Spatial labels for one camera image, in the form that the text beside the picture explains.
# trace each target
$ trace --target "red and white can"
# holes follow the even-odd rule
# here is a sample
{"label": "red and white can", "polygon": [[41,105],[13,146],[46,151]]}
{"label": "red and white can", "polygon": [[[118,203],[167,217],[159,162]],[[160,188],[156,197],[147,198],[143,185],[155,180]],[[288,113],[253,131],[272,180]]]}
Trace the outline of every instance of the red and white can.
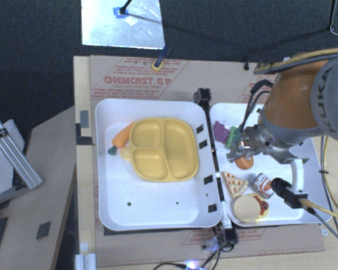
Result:
{"label": "red and white can", "polygon": [[263,174],[260,173],[251,183],[252,188],[264,198],[269,198],[273,195],[272,181]]}

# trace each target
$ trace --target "yellow plate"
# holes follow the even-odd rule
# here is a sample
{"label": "yellow plate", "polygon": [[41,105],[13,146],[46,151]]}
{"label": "yellow plate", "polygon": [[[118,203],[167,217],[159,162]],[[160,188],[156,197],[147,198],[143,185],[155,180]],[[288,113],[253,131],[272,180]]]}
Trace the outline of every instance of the yellow plate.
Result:
{"label": "yellow plate", "polygon": [[130,131],[130,153],[135,172],[150,181],[184,181],[199,168],[193,130],[179,119],[137,121]]}

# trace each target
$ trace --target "pizza slice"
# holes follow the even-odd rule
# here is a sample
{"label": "pizza slice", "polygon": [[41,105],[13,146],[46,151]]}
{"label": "pizza slice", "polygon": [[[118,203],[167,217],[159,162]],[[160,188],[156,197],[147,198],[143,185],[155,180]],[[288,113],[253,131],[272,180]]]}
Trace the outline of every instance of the pizza slice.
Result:
{"label": "pizza slice", "polygon": [[232,199],[239,197],[248,188],[248,180],[240,179],[226,171],[222,171],[221,175]]}

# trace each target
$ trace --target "black fabric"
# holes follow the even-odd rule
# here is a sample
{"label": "black fabric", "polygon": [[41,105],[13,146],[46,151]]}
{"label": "black fabric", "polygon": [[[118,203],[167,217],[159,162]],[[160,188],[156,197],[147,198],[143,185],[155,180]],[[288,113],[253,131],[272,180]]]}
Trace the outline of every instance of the black fabric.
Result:
{"label": "black fabric", "polygon": [[[243,62],[338,47],[338,36],[327,30],[331,3],[160,0],[171,58]],[[26,135],[72,106],[73,56],[91,54],[156,57],[159,51],[83,46],[81,0],[0,0],[0,119],[14,119]]]}

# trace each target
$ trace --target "orange carrot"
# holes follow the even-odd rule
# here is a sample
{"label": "orange carrot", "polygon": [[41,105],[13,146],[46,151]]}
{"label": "orange carrot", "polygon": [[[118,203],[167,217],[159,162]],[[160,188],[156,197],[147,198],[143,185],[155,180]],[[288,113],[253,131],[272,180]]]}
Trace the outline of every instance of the orange carrot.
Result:
{"label": "orange carrot", "polygon": [[126,142],[129,140],[130,137],[130,129],[134,125],[134,122],[129,124],[123,130],[121,130],[118,134],[115,135],[114,139],[112,140],[113,147],[108,150],[108,153],[114,155],[117,151],[117,148],[123,148]]}

